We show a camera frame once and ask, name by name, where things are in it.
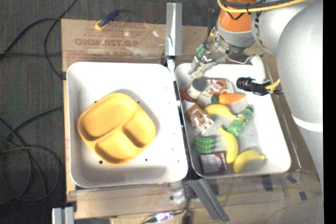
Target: cylindrical container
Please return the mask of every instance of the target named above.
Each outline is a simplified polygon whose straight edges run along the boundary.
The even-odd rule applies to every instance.
[[[191,85],[186,90],[186,93],[189,95],[190,98],[196,100],[202,92],[206,89],[207,83],[205,79],[193,79]]]
[[[244,129],[246,123],[251,118],[253,113],[253,109],[248,106],[243,110],[242,113],[238,114],[236,118],[232,121],[232,123],[227,128],[227,131],[232,133],[235,137],[238,137],[242,130]]]

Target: gray wooden floor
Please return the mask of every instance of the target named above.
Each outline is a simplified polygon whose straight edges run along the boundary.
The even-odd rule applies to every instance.
[[[73,1],[0,0],[0,52],[5,51],[26,26],[43,18],[59,18]],[[167,2],[182,3],[183,25],[206,26],[207,10],[210,7],[218,9],[216,0],[76,0],[63,18],[99,20],[114,9],[136,11],[141,3],[164,6]],[[52,23],[49,20],[32,27],[11,51],[44,53],[45,37]],[[55,25],[46,44],[49,53],[61,51],[60,23]],[[61,71],[61,55],[50,57],[50,62],[57,72]],[[43,111],[62,105],[62,80],[53,72],[45,57],[6,55],[0,59],[0,118],[12,128]],[[7,201],[20,194],[17,188],[22,190],[25,186],[29,162],[20,152],[0,154],[0,204],[7,201],[0,206],[0,223],[42,223],[44,212],[50,213],[52,207],[64,206],[66,199],[63,111],[57,109],[38,117],[17,132],[26,145],[43,147],[56,154],[61,164],[60,181],[55,191],[42,201]],[[4,139],[8,133],[9,129],[0,124],[0,138]],[[57,167],[45,154],[35,151],[32,155],[42,168],[47,187],[51,188],[57,179]],[[38,197],[39,180],[36,176],[35,183],[29,185],[29,194]],[[4,191],[4,184],[10,186],[12,197]]]

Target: dark floor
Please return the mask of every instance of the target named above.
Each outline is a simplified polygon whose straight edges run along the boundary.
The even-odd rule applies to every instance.
[[[141,3],[180,2],[183,25],[206,26],[207,10],[218,9],[216,0],[0,1],[0,51],[31,54],[44,54],[45,49],[49,54],[61,51],[60,23],[48,35],[54,19],[60,16],[99,20],[114,9],[136,11]],[[31,23],[44,18],[49,19],[37,22],[15,39]],[[51,223],[51,208],[65,204],[63,92],[62,79],[57,75],[60,71],[61,55],[0,55],[0,223]],[[45,111],[49,112],[35,118]],[[8,143],[15,143],[16,149],[8,151],[13,148]]]

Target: black connector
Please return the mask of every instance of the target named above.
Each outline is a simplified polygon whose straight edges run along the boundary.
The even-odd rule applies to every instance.
[[[236,85],[239,89],[253,92],[256,95],[266,95],[269,93],[269,90],[266,89],[266,86],[270,85],[270,81],[266,81],[263,84],[258,84],[252,82],[255,79],[252,78],[238,78]]]

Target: yellow cable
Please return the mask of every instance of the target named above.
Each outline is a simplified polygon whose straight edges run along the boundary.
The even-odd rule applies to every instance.
[[[276,87],[278,87],[279,84],[280,84],[280,79],[278,79],[273,84],[266,86],[265,89],[273,92],[276,89]]]
[[[260,8],[234,9],[234,8],[225,7],[222,4],[221,0],[217,0],[218,5],[220,6],[220,8],[223,9],[223,10],[225,10],[226,12],[230,12],[230,13],[258,12],[258,11],[261,11],[261,10],[270,10],[270,9],[287,7],[287,6],[291,6],[291,5],[297,4],[297,3],[301,3],[303,1],[307,1],[307,0],[292,0],[292,1],[289,1],[289,2],[282,3],[282,4],[272,5],[272,6],[268,6],[268,7],[260,7]]]

